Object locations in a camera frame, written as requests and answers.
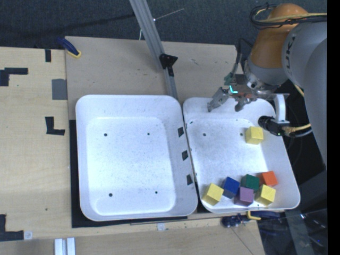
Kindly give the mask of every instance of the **table surface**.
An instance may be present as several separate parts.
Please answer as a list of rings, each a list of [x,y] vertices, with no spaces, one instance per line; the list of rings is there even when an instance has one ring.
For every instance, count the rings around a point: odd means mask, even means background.
[[[157,72],[153,66],[144,41],[81,37],[68,39],[78,43],[79,50],[85,41],[92,46],[100,42],[97,49],[115,47],[115,56],[110,57],[111,64],[104,68],[104,75],[110,73],[110,87],[114,88],[116,94],[166,94],[163,72]],[[179,57],[173,68],[181,104],[189,97],[211,97],[223,85],[223,77],[231,71],[236,58],[235,47],[229,45],[182,42],[164,42],[163,45],[168,54]],[[87,65],[95,65],[98,70],[100,63],[94,62],[95,58],[92,58],[93,63],[89,63],[91,60],[87,57],[86,49],[81,51],[83,58],[80,59]],[[214,214],[194,213],[188,220],[166,222],[165,232],[158,232],[156,223],[72,228],[69,119],[74,118],[72,108],[76,99],[85,94],[97,93],[98,90],[101,94],[106,87],[101,86],[100,82],[93,83],[91,69],[83,69],[82,78],[77,80],[79,72],[72,69],[81,62],[80,59],[77,61],[64,50],[53,49],[51,55],[52,61],[46,62],[44,49],[0,47],[1,70],[5,67],[29,69],[28,75],[10,75],[9,86],[0,87],[0,214],[7,214],[6,231],[31,231],[33,239],[39,239],[42,245],[55,238],[78,237],[82,243],[79,244],[80,249],[91,243],[87,238],[95,243],[104,241],[109,244],[112,240],[109,235],[112,234],[121,235],[116,239],[119,241],[120,237],[124,238],[125,233],[129,233],[131,240],[136,240],[136,244],[132,245],[135,247],[138,247],[139,241],[149,239],[153,243],[150,248],[155,250],[158,249],[157,245],[175,244],[176,241],[180,241],[176,244],[183,246],[184,240],[176,238],[180,234],[195,245],[190,250],[197,250],[203,244],[199,241],[200,237],[205,237],[207,247],[209,241],[216,244],[219,239],[229,237],[230,241],[222,240],[216,245],[221,251],[229,245],[228,248],[234,250],[235,254],[239,254],[237,249],[245,247],[249,254],[264,254],[256,222],[249,222],[242,228],[225,229],[220,225],[220,216]],[[157,79],[157,86],[150,84],[150,77]],[[67,79],[68,100],[52,99],[52,80],[55,79]],[[54,128],[65,129],[65,134],[47,135],[46,116],[53,116]],[[169,235],[170,239],[162,238],[163,235]],[[197,236],[197,239],[192,239],[190,235]],[[1,245],[10,252],[19,250],[21,244],[8,242]]]

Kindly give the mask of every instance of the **purple cube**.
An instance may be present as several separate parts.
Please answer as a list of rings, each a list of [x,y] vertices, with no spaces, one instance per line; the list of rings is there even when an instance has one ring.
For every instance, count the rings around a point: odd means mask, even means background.
[[[247,187],[240,187],[234,198],[234,203],[240,206],[249,206],[254,202],[254,190]]]
[[[239,187],[240,182],[234,180],[231,177],[227,177],[222,186],[222,188],[224,189],[223,195],[231,199],[237,195]]]

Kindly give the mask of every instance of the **green cube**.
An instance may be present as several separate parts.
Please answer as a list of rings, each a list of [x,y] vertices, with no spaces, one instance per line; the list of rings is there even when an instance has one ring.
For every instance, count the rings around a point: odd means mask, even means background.
[[[260,178],[247,174],[241,179],[241,186],[253,189],[256,192],[260,187]]]

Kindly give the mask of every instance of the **blue and yellow clamp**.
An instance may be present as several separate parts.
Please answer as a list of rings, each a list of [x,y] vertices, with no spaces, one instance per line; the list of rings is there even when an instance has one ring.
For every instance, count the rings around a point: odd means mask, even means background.
[[[73,44],[71,44],[68,40],[66,40],[65,38],[62,39],[60,37],[57,37],[57,43],[60,44],[61,46],[63,46],[66,50],[67,53],[69,55],[71,55],[74,58],[80,58],[81,56],[81,52],[79,50],[77,50]]]

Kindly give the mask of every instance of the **black clamp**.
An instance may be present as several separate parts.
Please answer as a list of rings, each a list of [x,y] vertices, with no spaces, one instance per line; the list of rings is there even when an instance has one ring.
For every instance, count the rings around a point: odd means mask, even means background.
[[[168,68],[168,73],[170,77],[174,77],[174,71],[172,69],[172,65],[175,64],[177,59],[178,57],[167,55],[167,54],[161,54],[159,56],[161,66],[163,67],[163,69]]]

